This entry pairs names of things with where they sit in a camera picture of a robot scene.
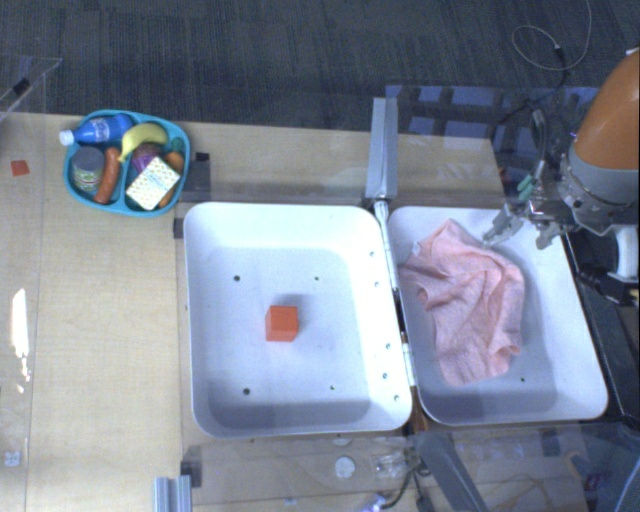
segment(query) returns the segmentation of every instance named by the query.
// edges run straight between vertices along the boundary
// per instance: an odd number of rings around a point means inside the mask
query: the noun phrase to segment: yellow banana
[[[159,124],[137,124],[133,128],[129,128],[122,136],[122,154],[118,160],[124,163],[129,153],[145,142],[152,142],[164,146],[168,141],[169,136],[166,130]]]

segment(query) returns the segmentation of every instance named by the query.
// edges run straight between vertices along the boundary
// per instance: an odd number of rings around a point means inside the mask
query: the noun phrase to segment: dark floor
[[[599,86],[640,40],[640,2],[590,0],[586,58],[567,83]],[[62,57],[49,110],[122,108],[174,120],[369,128],[391,84],[551,86],[511,33],[550,32],[568,62],[587,36],[585,0],[0,0],[0,54]],[[519,32],[556,66],[551,43]]]

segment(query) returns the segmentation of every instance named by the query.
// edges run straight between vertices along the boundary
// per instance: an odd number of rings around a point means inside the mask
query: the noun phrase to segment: toy hot dog
[[[102,172],[102,182],[100,188],[93,197],[96,203],[107,204],[116,187],[120,176],[120,150],[118,148],[107,148],[104,152],[104,171]]]

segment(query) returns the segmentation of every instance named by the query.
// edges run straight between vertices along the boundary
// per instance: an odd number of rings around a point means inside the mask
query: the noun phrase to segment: pink cloth
[[[520,269],[451,219],[418,246],[400,276],[433,316],[445,380],[461,386],[505,373],[522,343]]]

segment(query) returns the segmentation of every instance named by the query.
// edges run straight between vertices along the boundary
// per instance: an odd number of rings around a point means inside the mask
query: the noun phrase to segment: wooden surface
[[[138,219],[76,202],[61,179],[65,148],[57,133],[77,120],[47,116],[46,145],[18,148],[0,162],[7,172],[7,159],[34,163],[46,156],[46,166],[31,169],[45,173],[45,188],[27,510],[147,512],[153,479],[178,476],[186,449],[182,428],[188,438],[207,441],[201,433],[189,434],[194,427],[189,404],[181,404],[185,375],[179,339],[185,326],[179,328],[183,304],[174,215]],[[280,183],[308,194],[335,186],[353,192],[364,183],[367,134],[181,125],[194,151],[210,153],[214,183],[222,187],[259,194],[260,184]],[[478,147],[460,144],[450,146],[453,153],[447,156],[435,151],[446,149],[445,141],[403,139],[402,172],[413,177],[406,186],[444,191],[451,186],[447,173],[457,173],[456,183],[487,196],[499,194],[490,148],[479,147],[484,157],[472,162]],[[17,201],[11,211],[25,207]],[[26,258],[23,264],[27,268],[33,261]],[[259,489],[259,479],[255,485]],[[368,495],[336,494],[196,510],[356,510]],[[413,510],[414,503],[410,489],[396,510]]]

